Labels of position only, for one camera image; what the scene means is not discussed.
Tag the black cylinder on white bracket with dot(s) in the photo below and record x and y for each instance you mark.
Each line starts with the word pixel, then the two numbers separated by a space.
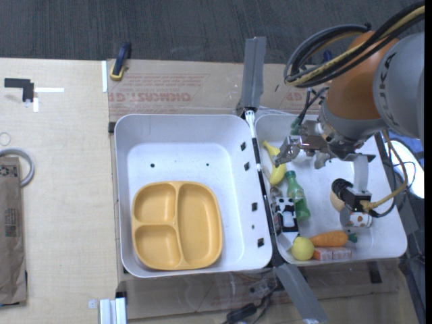
pixel 349 194

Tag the white plastic tray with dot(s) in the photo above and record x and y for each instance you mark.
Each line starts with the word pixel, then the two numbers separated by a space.
pixel 324 187
pixel 189 140

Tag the white can with brown spots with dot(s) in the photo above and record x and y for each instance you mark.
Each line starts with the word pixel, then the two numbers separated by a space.
pixel 361 220

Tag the orange carrot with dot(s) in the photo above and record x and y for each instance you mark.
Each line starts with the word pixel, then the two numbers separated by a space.
pixel 329 239

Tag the orange packet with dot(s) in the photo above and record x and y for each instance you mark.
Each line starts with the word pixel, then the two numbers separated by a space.
pixel 332 254

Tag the brown paper bag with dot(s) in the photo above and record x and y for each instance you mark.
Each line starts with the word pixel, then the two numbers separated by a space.
pixel 11 235

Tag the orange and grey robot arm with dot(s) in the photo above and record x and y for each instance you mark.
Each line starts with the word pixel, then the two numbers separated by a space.
pixel 357 86

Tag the yellow banana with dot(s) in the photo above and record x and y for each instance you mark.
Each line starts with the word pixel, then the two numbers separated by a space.
pixel 278 174

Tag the yellow divided plate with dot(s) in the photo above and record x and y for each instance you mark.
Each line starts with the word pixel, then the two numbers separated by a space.
pixel 197 221

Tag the green plastic bottle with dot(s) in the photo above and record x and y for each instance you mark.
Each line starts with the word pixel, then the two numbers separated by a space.
pixel 298 197

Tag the beige bread roll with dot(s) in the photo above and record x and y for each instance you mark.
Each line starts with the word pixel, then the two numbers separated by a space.
pixel 335 202

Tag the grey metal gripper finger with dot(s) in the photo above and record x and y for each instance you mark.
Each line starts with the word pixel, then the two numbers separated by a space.
pixel 320 161
pixel 288 151

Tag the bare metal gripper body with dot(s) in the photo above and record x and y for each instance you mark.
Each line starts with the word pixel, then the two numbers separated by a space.
pixel 312 137

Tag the black and white carton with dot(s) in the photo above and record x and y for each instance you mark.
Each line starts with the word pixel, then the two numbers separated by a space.
pixel 287 214

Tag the brown cardboard board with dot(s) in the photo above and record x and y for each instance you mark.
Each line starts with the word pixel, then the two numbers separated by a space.
pixel 175 89

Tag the yellow lemon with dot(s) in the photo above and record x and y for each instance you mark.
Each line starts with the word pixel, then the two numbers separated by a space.
pixel 302 249

